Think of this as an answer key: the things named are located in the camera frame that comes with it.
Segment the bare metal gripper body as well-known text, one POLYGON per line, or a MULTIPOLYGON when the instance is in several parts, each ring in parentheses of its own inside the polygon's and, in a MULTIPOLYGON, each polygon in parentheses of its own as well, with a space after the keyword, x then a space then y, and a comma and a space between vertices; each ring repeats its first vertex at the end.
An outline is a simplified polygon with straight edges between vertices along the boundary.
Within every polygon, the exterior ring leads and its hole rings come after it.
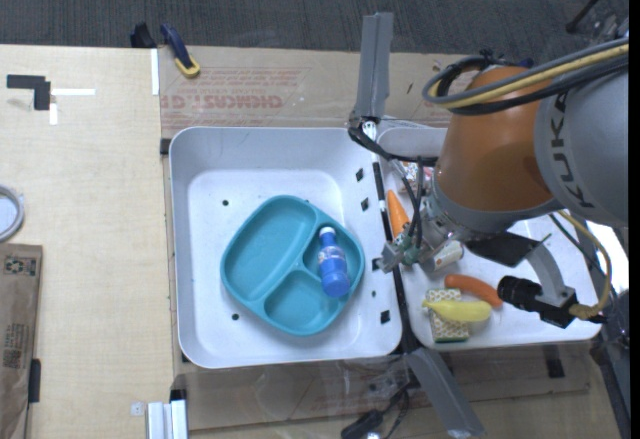
POLYGON ((464 255, 460 235, 464 232, 435 199, 425 199, 420 212, 421 255, 433 253, 435 261, 458 261, 464 255))

